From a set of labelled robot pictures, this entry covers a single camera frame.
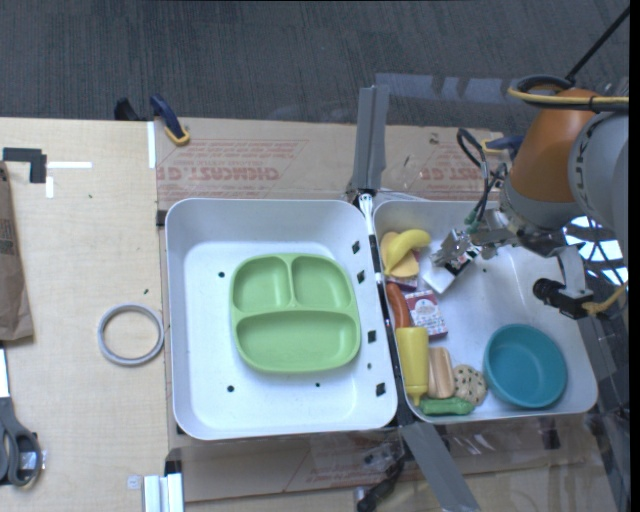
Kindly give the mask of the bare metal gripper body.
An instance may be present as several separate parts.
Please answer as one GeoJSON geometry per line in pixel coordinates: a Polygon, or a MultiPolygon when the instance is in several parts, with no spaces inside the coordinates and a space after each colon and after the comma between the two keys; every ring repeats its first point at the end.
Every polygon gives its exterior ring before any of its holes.
{"type": "Polygon", "coordinates": [[[556,256],[566,240],[560,230],[548,230],[529,223],[519,214],[500,208],[488,209],[481,220],[469,226],[471,243],[483,258],[493,258],[502,247],[521,247],[541,257],[556,256]]]}

